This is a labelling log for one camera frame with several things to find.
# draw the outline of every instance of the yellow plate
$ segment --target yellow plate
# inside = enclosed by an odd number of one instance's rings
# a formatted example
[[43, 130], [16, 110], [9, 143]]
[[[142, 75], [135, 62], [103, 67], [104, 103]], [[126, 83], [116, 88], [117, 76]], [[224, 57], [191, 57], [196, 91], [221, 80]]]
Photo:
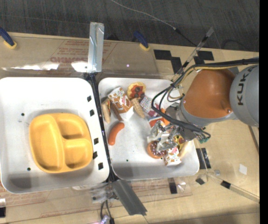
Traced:
[[29, 126], [32, 156], [47, 173], [84, 168], [92, 161], [92, 140], [83, 119], [70, 113], [35, 117]]

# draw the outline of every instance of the white wire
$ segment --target white wire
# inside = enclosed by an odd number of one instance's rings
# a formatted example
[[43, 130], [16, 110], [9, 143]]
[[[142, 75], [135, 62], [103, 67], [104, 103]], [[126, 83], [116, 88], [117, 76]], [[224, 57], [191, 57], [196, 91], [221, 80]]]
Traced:
[[129, 9], [129, 10], [131, 10], [131, 11], [134, 11], [134, 12], [137, 12], [137, 13], [141, 13], [141, 14], [144, 14], [144, 15], [149, 16], [149, 17], [151, 17], [151, 18], [154, 18], [155, 20], [160, 21], [160, 22], [162, 22], [162, 23], [164, 23], [164, 24], [166, 24], [166, 25], [172, 27], [174, 30], [176, 30], [176, 28], [175, 28], [174, 26], [170, 25], [169, 23], [167, 23], [167, 22], [165, 22], [165, 21], [163, 21], [163, 20], [161, 20], [161, 19], [159, 19], [159, 18], [156, 18], [156, 17], [152, 16], [151, 14], [148, 14], [148, 13], [145, 13], [145, 12], [142, 12], [142, 11], [138, 11], [138, 10], [135, 10], [135, 9], [133, 9], [133, 8], [130, 8], [130, 7], [126, 7], [126, 6], [124, 6], [124, 5], [122, 5], [122, 4], [118, 3], [118, 2], [116, 2], [115, 0], [110, 0], [110, 1], [111, 1], [111, 2], [114, 2], [115, 4], [117, 4], [117, 5], [119, 5], [119, 6], [123, 7], [123, 8], [126, 8], [126, 9]]

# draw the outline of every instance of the table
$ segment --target table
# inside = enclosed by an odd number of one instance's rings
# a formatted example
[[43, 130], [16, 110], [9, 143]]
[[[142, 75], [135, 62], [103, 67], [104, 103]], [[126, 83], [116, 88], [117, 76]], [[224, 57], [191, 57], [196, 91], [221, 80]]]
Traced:
[[[6, 76], [37, 76], [36, 72], [14, 72], [11, 67], [25, 64], [62, 64], [65, 76], [70, 69], [68, 56], [87, 55], [88, 39], [10, 33], [20, 46], [9, 50], [0, 37], [0, 79]], [[150, 51], [138, 43], [105, 41], [105, 77], [147, 77], [171, 79], [179, 63], [194, 48], [150, 44]], [[201, 49], [194, 62], [230, 61], [259, 56], [258, 53]], [[189, 76], [189, 84], [194, 78]], [[194, 176], [131, 182], [145, 205], [146, 216], [129, 216], [118, 200], [110, 202], [116, 223], [259, 223], [259, 132], [238, 120], [210, 124], [207, 143], [195, 141], [200, 170]], [[29, 194], [7, 192], [0, 182], [0, 199], [6, 200], [6, 217], [1, 223], [95, 223], [100, 221], [100, 203], [93, 200], [90, 187], [66, 188]]]

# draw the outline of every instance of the blue clamp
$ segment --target blue clamp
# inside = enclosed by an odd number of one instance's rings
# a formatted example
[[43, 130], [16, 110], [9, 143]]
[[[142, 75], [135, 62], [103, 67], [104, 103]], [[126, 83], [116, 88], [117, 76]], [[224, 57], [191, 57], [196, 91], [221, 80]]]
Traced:
[[139, 31], [135, 31], [134, 32], [134, 36], [138, 39], [138, 41], [140, 42], [140, 47], [142, 49], [144, 49], [145, 51], [149, 50], [149, 46], [148, 46], [148, 42], [145, 39], [145, 37], [139, 32]]
[[10, 49], [15, 49], [17, 43], [10, 37], [10, 35], [0, 26], [0, 35], [4, 39], [4, 44], [8, 46]]

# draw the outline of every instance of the white tray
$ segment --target white tray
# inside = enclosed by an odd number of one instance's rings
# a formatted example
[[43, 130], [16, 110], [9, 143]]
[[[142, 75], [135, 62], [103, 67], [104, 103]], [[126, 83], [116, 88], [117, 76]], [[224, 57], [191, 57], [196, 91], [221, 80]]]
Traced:
[[[29, 124], [38, 115], [56, 112], [78, 115], [88, 125], [93, 151], [98, 156], [83, 169], [48, 174], [33, 161]], [[0, 177], [5, 189], [13, 193], [27, 193], [97, 184], [105, 181], [108, 175], [109, 165], [98, 113], [87, 81], [38, 77], [0, 80]]]
[[[105, 78], [99, 83], [100, 100], [103, 101], [114, 88], [121, 86], [126, 92], [131, 83], [138, 81], [146, 85], [145, 95], [150, 98], [171, 83], [169, 80], [161, 79]], [[171, 95], [179, 96], [179, 93], [173, 91]], [[162, 103], [164, 108], [169, 105], [171, 103], [167, 100]], [[107, 136], [117, 122], [114, 114], [111, 115], [110, 124], [104, 121]], [[147, 136], [150, 130], [147, 117], [142, 119], [136, 113], [129, 121], [125, 121], [125, 128], [118, 133], [115, 145], [109, 146], [113, 170], [119, 178], [125, 180], [169, 178], [190, 176], [198, 172], [199, 160], [193, 141], [186, 146], [182, 163], [177, 166], [167, 167], [163, 160], [151, 158], [146, 151]]]

